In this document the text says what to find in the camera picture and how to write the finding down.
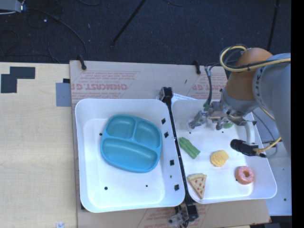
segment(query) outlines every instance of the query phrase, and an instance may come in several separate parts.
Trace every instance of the toy pizza slice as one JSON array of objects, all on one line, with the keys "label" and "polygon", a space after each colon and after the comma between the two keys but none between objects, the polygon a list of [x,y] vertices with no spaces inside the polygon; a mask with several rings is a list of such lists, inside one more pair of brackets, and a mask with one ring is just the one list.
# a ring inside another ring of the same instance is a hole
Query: toy pizza slice
[{"label": "toy pizza slice", "polygon": [[203,199],[207,175],[203,173],[192,174],[187,177],[190,186],[195,190],[200,199]]}]

